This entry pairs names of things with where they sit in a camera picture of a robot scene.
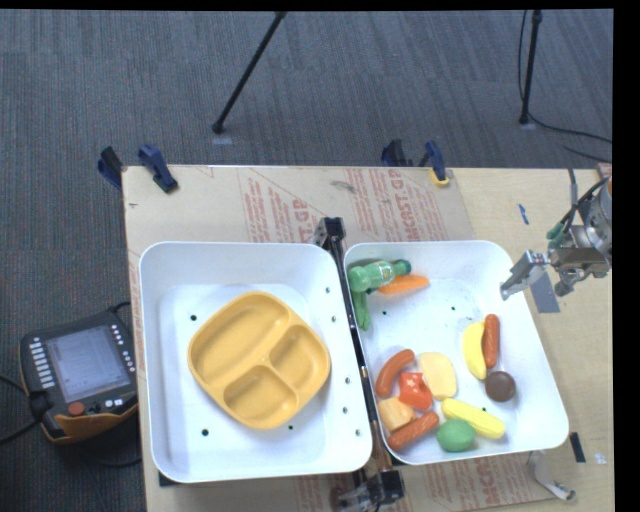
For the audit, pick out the green pea pod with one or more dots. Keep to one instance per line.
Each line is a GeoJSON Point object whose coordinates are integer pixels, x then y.
{"type": "Point", "coordinates": [362, 310]}

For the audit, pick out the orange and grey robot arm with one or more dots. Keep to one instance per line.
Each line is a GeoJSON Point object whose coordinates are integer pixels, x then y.
{"type": "Point", "coordinates": [607, 172]}

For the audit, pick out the pale yellow bread slice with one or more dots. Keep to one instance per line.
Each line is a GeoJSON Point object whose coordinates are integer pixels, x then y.
{"type": "Point", "coordinates": [439, 375]}

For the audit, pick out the yellow divided plate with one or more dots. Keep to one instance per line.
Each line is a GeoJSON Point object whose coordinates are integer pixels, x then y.
{"type": "Point", "coordinates": [250, 345]}

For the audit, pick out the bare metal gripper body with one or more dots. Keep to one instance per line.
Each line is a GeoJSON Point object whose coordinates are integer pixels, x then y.
{"type": "Point", "coordinates": [582, 259]}

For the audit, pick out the brown round biscuit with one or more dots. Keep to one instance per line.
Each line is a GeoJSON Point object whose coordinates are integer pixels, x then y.
{"type": "Point", "coordinates": [500, 386]}

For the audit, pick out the red pizza slice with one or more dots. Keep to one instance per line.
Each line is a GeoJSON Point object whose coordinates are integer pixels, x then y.
{"type": "Point", "coordinates": [415, 392]}

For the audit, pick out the green plastic bottle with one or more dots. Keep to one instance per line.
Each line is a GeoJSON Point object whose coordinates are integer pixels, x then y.
{"type": "Point", "coordinates": [375, 274]}

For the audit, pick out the black tripod leg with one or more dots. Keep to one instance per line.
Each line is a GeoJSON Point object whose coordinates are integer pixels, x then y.
{"type": "Point", "coordinates": [247, 72]}
{"type": "Point", "coordinates": [530, 65]}

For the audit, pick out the yellow banana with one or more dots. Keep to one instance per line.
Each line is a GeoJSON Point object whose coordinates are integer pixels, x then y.
{"type": "Point", "coordinates": [473, 350]}

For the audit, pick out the green round toy food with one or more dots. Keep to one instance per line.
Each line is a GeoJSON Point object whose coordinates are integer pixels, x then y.
{"type": "Point", "coordinates": [455, 435]}

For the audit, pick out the orange carrot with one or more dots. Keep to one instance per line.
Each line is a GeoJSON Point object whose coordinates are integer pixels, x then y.
{"type": "Point", "coordinates": [405, 283]}

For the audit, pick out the orange cheese block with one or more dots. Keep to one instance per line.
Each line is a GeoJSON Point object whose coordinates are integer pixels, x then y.
{"type": "Point", "coordinates": [395, 414]}

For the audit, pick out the white plastic tray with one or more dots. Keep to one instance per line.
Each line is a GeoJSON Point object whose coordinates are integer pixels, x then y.
{"type": "Point", "coordinates": [440, 320]}
{"type": "Point", "coordinates": [260, 450]}

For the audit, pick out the brown cardboard board red print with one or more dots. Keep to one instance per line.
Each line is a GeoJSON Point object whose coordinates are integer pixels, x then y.
{"type": "Point", "coordinates": [280, 205]}

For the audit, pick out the orange sausage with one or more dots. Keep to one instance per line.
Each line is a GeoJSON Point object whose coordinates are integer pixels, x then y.
{"type": "Point", "coordinates": [491, 340]}
{"type": "Point", "coordinates": [414, 430]}
{"type": "Point", "coordinates": [394, 371]}

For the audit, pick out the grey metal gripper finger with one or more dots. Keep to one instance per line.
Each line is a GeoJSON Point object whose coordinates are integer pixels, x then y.
{"type": "Point", "coordinates": [525, 272]}
{"type": "Point", "coordinates": [567, 284]}

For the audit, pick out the yellow corn cob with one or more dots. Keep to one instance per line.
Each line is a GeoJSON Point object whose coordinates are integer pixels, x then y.
{"type": "Point", "coordinates": [475, 419]}

